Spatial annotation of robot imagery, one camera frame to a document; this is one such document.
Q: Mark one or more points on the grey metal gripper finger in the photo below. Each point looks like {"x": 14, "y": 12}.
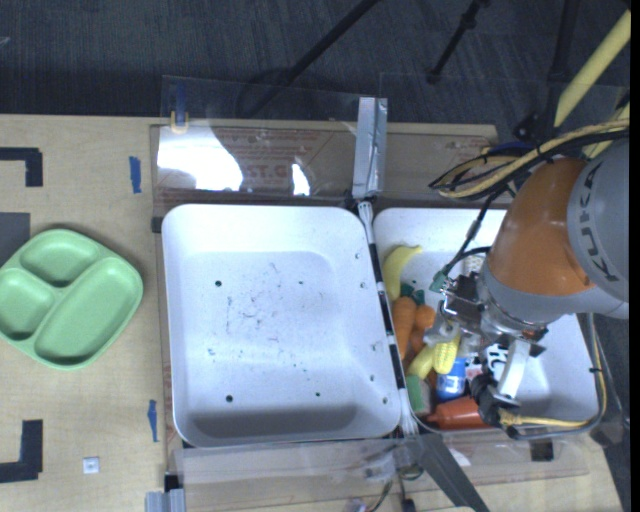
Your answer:
{"x": 468, "y": 345}
{"x": 442, "y": 332}

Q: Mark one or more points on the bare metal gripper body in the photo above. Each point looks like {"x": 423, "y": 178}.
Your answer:
{"x": 467, "y": 302}

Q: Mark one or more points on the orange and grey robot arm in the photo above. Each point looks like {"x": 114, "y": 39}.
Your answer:
{"x": 545, "y": 240}

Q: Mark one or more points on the orange carrot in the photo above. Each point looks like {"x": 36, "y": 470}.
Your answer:
{"x": 424, "y": 317}
{"x": 404, "y": 320}

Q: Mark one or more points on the yellow corn cob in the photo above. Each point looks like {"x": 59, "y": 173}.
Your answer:
{"x": 446, "y": 356}

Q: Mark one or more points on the white carton with black print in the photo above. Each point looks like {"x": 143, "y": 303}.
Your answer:
{"x": 497, "y": 357}

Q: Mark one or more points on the pale corn cob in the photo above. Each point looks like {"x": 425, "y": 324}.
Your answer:
{"x": 474, "y": 262}

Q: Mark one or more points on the blue can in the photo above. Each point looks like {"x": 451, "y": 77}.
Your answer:
{"x": 451, "y": 382}

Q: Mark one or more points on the green cube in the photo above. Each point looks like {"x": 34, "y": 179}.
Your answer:
{"x": 417, "y": 395}

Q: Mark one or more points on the orange bottle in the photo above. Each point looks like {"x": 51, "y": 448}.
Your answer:
{"x": 457, "y": 414}

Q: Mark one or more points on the yellow banana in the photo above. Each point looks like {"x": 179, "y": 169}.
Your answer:
{"x": 395, "y": 265}

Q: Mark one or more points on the white plastic tray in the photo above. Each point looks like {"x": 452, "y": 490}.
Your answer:
{"x": 565, "y": 370}
{"x": 280, "y": 325}

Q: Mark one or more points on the green divided plate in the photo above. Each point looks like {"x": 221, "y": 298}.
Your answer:
{"x": 85, "y": 305}

